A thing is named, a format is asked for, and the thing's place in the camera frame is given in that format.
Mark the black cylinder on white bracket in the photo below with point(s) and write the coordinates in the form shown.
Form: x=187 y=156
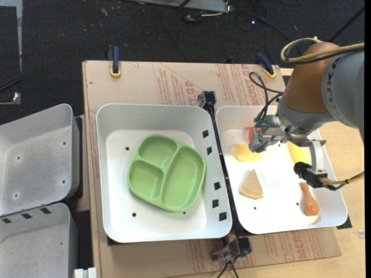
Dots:
x=311 y=175

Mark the thin black rod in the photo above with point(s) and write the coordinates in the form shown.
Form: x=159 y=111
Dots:
x=224 y=166

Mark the brown cardboard board red print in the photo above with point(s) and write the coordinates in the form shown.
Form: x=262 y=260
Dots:
x=162 y=80

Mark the tan pizza slice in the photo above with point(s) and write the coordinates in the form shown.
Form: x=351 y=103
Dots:
x=251 y=188

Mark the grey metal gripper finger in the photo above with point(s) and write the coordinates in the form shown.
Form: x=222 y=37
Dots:
x=252 y=145
x=261 y=146

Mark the yellow round biscuit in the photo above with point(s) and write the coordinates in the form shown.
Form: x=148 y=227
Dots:
x=243 y=153

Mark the orange carrot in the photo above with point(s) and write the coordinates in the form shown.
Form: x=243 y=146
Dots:
x=251 y=133

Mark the orange chicken drumstick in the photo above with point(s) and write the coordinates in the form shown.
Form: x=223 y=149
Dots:
x=310 y=206

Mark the white plastic tray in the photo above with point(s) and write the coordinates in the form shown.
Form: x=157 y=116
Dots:
x=278 y=210
x=116 y=184

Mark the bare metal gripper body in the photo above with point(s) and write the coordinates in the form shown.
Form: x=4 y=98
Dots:
x=275 y=130

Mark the yellow corn cob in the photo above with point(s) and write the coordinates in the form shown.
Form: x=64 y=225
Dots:
x=300 y=155

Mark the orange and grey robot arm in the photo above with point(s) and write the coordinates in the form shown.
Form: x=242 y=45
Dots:
x=307 y=82

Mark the green divided plate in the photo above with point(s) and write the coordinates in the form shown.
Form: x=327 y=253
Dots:
x=179 y=175

